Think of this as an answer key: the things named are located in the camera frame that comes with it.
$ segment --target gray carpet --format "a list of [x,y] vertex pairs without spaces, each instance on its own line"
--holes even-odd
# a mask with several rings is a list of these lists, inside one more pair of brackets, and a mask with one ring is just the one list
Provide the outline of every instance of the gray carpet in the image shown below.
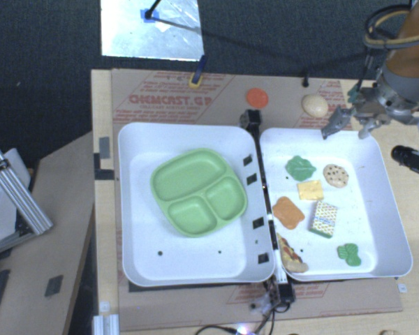
[[[366,17],[408,2],[198,0],[206,71],[301,75],[307,70],[312,77],[359,78]],[[100,0],[0,0],[4,151],[17,147],[32,165],[90,131],[93,68],[195,68],[188,62],[102,57],[100,38]]]

